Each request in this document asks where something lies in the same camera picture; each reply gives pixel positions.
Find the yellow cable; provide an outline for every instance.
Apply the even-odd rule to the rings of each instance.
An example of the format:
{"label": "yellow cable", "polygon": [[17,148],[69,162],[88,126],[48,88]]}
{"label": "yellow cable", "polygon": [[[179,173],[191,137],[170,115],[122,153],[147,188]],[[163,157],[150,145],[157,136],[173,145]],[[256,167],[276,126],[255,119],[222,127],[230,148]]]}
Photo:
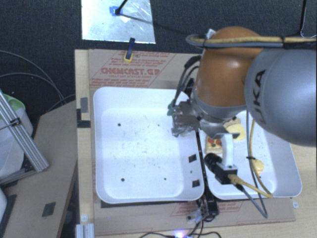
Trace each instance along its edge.
{"label": "yellow cable", "polygon": [[247,183],[246,181],[243,181],[241,178],[239,178],[237,175],[234,175],[234,174],[230,174],[228,175],[228,178],[230,179],[230,182],[231,183],[236,183],[236,184],[239,184],[239,185],[244,185],[246,187],[249,187],[250,189],[253,189],[254,191],[256,191],[257,193],[260,193],[261,195],[263,196],[266,196],[268,198],[273,198],[273,195],[272,194],[267,194],[265,193],[264,191],[256,188],[255,186]]}
{"label": "yellow cable", "polygon": [[[253,131],[254,131],[254,125],[255,125],[255,121],[253,120],[252,121],[252,125],[251,125],[251,131],[250,131],[250,141],[249,141],[249,146],[250,146],[250,155],[251,157],[253,157],[253,152],[252,152],[252,141],[253,141]],[[254,166],[254,163],[253,161],[251,161],[251,164],[252,164],[252,169],[253,169],[253,172],[254,174],[256,175],[256,178],[259,182],[259,184],[262,186],[262,188],[266,191],[267,194],[270,194],[272,195],[272,193],[264,186],[259,174],[258,174],[258,171],[256,170],[255,166]]]}
{"label": "yellow cable", "polygon": [[243,42],[269,42],[269,43],[302,43],[302,42],[316,42],[314,38],[302,38],[302,37],[281,37],[275,36],[254,36],[254,37],[237,37],[226,39],[209,39],[190,37],[189,40],[197,43],[243,43]]}

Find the orange robot housing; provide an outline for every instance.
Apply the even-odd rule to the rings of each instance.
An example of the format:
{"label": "orange robot housing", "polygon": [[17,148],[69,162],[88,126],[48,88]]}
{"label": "orange robot housing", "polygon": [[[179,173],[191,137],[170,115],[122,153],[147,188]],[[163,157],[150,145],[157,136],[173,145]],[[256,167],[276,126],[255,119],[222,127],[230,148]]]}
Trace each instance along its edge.
{"label": "orange robot housing", "polygon": [[[259,36],[237,26],[225,27],[211,39]],[[262,48],[224,48],[205,50],[196,77],[197,97],[214,107],[245,105],[244,83],[253,59]]]}

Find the wooden table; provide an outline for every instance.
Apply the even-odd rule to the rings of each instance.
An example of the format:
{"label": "wooden table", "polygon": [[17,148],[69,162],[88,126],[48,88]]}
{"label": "wooden table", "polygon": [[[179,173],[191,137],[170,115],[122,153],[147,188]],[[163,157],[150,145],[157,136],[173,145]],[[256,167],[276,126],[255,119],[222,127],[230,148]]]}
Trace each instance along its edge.
{"label": "wooden table", "polygon": [[[34,142],[50,166],[5,189],[16,200],[4,238],[60,237],[77,175],[75,102],[41,116]],[[42,217],[45,205],[53,214]]]}
{"label": "wooden table", "polygon": [[[86,99],[89,107],[89,73],[88,51],[77,50],[75,52],[76,67],[76,100],[77,109],[81,108],[81,100]],[[90,110],[81,113],[82,121],[90,120]],[[78,128],[78,172],[81,224],[94,222],[93,208],[93,177],[92,177],[92,149],[91,133],[87,127]],[[296,221],[288,223],[273,223],[261,225],[233,226],[213,228],[223,238],[299,238],[316,237],[317,234],[317,176],[316,176],[316,148],[307,148],[292,145],[296,163],[303,183],[301,194],[292,200],[298,203],[294,209]],[[142,234],[104,236],[105,238],[138,238]]]}

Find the dark floor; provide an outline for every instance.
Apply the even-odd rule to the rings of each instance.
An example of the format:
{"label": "dark floor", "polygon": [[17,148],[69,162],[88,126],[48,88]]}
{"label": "dark floor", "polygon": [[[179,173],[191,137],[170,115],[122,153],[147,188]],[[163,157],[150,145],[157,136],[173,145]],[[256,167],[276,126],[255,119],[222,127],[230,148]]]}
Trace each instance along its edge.
{"label": "dark floor", "polygon": [[[136,44],[136,50],[198,53],[186,44],[192,33],[231,25],[261,35],[287,36],[298,32],[303,0],[150,0],[156,44]],[[304,32],[316,34],[317,0],[308,0]],[[74,94],[75,49],[126,49],[126,43],[83,41],[81,0],[0,0],[0,50],[26,57],[40,66],[64,96]],[[44,76],[24,60],[0,53],[0,89],[25,103],[31,122],[58,101]]]}

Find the white container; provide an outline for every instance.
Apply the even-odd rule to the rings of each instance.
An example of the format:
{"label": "white container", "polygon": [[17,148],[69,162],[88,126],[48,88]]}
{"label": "white container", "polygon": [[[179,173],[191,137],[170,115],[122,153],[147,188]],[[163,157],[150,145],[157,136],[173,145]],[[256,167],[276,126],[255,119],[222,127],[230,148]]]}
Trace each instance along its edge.
{"label": "white container", "polygon": [[[26,131],[31,135],[33,126],[23,108],[15,111],[20,117]],[[5,123],[0,119],[0,128],[4,127]],[[0,179],[10,175],[21,169],[24,158],[24,152],[19,143],[15,140],[9,128],[0,130]]]}
{"label": "white container", "polygon": [[[172,136],[175,90],[104,87],[94,94],[96,189],[107,203],[188,201],[204,192],[195,133]],[[181,94],[178,101],[185,101]],[[197,160],[189,162],[195,155]]]}
{"label": "white container", "polygon": [[[190,201],[204,192],[195,133],[175,138],[167,106],[175,90],[104,87],[94,94],[96,189],[107,203]],[[178,101],[187,100],[183,93]],[[246,129],[246,112],[238,116]],[[206,134],[201,131],[205,147]],[[264,185],[274,197],[294,197],[302,190],[290,144],[255,126],[254,157],[265,169]],[[196,154],[197,160],[189,163]],[[253,184],[246,139],[234,142],[238,176]],[[206,167],[211,192],[219,199],[246,199],[233,185],[221,185]],[[193,187],[199,180],[200,186]],[[257,198],[258,194],[245,187]]]}
{"label": "white container", "polygon": [[2,190],[0,189],[0,223],[2,221],[5,209],[7,205],[7,199]]}
{"label": "white container", "polygon": [[[237,115],[246,131],[246,112]],[[251,130],[252,117],[250,116],[249,128]],[[206,135],[201,133],[202,146],[205,146]],[[238,176],[244,181],[254,185],[246,158],[247,140],[234,142],[234,165],[238,167]],[[264,171],[260,174],[263,184],[274,197],[295,197],[302,191],[302,183],[295,163],[291,146],[288,142],[263,130],[255,125],[253,135],[253,156],[264,163]],[[219,199],[246,199],[247,197],[233,185],[221,185],[214,174],[206,167],[208,185],[211,192]],[[258,198],[257,192],[244,186],[245,190],[253,197]]]}

